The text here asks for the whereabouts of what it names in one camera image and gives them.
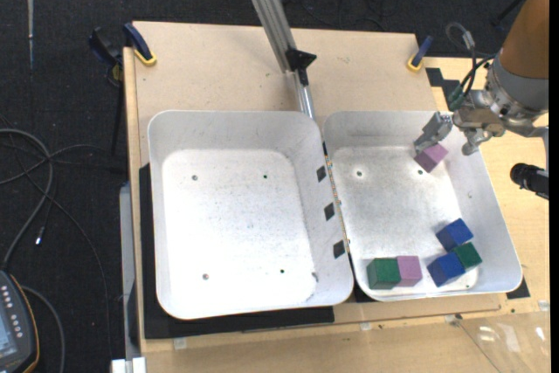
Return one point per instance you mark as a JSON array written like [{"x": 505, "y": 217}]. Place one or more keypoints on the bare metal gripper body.
[{"x": 480, "y": 115}]

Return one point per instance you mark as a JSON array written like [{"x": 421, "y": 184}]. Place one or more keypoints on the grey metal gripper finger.
[
  {"x": 474, "y": 140},
  {"x": 432, "y": 131}
]

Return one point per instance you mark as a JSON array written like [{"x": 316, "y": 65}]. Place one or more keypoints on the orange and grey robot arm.
[{"x": 528, "y": 35}]

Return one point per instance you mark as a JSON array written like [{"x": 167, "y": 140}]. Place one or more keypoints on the purple cube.
[
  {"x": 432, "y": 158},
  {"x": 409, "y": 270}
]

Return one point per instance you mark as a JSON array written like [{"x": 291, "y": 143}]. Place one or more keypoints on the white plastic tray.
[
  {"x": 393, "y": 214},
  {"x": 236, "y": 214}
]

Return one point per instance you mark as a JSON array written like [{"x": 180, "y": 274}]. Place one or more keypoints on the blue cube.
[
  {"x": 445, "y": 268},
  {"x": 454, "y": 233}
]

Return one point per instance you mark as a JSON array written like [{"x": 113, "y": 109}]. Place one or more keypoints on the green cube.
[
  {"x": 468, "y": 255},
  {"x": 382, "y": 273}
]

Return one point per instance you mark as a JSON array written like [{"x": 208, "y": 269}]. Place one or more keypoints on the pale wood board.
[{"x": 209, "y": 70}]

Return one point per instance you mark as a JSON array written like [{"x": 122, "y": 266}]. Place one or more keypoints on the black cylinder on white bracket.
[{"x": 527, "y": 179}]

